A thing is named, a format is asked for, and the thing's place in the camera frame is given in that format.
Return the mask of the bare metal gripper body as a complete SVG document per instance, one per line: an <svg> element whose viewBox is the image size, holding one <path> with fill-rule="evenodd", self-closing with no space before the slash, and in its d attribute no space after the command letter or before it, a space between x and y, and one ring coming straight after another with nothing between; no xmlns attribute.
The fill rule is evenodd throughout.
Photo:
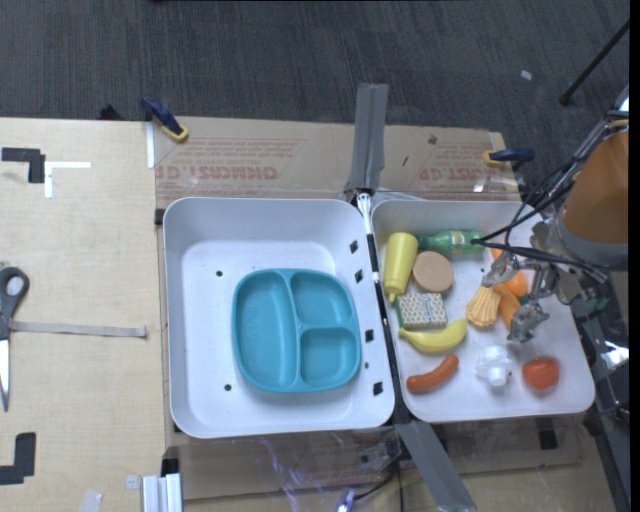
<svg viewBox="0 0 640 512"><path fill-rule="evenodd" d="M581 293L581 270L570 264L580 260L566 245L560 220L545 219L532 228L529 244L541 255L528 259L538 264L534 275L534 294L540 297L554 295L559 301L573 301Z"/></svg>

